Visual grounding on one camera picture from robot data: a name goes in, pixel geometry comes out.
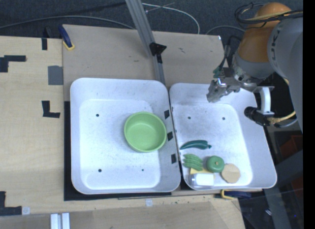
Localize green bowl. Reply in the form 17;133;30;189
124;111;168;153

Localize yellow flat piece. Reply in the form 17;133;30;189
189;167;216;180

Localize black cylinder on white bracket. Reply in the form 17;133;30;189
244;86;275;127

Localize clear plastic bottle white label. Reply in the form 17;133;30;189
189;173;215;187

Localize white plastic tray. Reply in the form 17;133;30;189
70;77;182;195
169;82;278;191

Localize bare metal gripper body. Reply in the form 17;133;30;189
220;67;262;93

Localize dark green pepper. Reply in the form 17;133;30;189
179;139;213;151

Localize tan round biscuit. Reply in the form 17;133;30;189
220;163;241;184

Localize green doughnut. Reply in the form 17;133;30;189
206;155;225;174

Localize green pea pods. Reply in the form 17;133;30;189
182;153;204;171

